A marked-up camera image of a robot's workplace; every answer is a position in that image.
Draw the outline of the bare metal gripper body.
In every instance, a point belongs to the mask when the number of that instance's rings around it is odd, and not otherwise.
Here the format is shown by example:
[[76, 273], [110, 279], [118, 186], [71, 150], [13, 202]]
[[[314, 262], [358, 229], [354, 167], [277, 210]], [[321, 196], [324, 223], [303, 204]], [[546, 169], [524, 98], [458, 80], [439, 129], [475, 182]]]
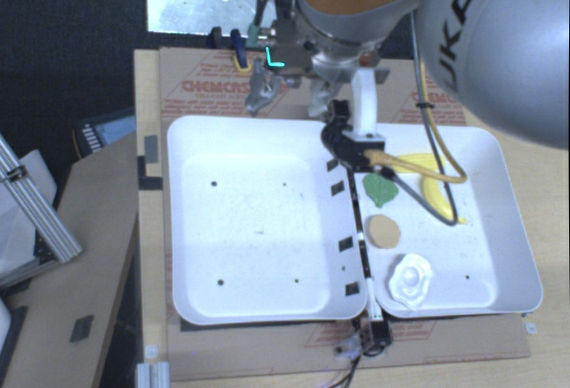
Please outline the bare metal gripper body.
[[303, 76], [331, 84], [349, 83], [361, 46], [314, 29], [304, 20], [276, 20], [269, 30], [266, 67], [283, 77]]

